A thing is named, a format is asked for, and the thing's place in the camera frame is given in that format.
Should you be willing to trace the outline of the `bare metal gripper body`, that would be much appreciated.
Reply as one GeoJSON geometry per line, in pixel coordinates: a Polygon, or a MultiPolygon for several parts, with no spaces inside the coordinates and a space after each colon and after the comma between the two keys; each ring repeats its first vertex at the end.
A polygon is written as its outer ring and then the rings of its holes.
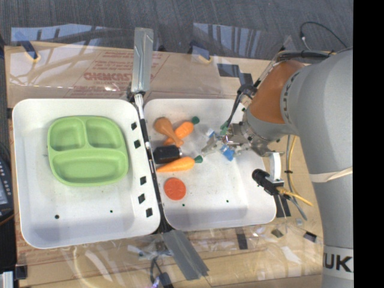
{"type": "Polygon", "coordinates": [[[242,121],[221,126],[223,143],[237,149],[252,149],[257,155],[267,156],[269,145],[284,136],[284,124],[264,121],[242,121]]]}

